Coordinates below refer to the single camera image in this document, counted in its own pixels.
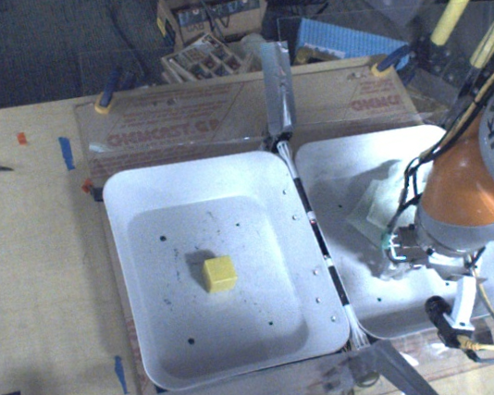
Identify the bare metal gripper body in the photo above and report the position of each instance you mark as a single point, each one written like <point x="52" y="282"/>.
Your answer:
<point x="409" y="245"/>

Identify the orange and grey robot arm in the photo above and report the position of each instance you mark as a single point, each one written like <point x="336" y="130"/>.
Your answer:
<point x="470" y="187"/>

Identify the clear plastic packet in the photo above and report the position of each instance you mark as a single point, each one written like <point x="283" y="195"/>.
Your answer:
<point x="376" y="210"/>

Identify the white plastic tray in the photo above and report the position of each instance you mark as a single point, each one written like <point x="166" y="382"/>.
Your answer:
<point x="231" y="326"/>
<point x="365" y="284"/>

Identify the yellow cube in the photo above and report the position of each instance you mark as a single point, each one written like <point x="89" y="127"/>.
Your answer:
<point x="219" y="273"/>

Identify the brown cardboard board red print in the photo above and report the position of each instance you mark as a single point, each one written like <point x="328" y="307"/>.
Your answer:
<point x="196" y="120"/>

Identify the black cylinder on white bracket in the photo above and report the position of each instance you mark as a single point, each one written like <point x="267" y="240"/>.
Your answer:
<point x="461" y="306"/>

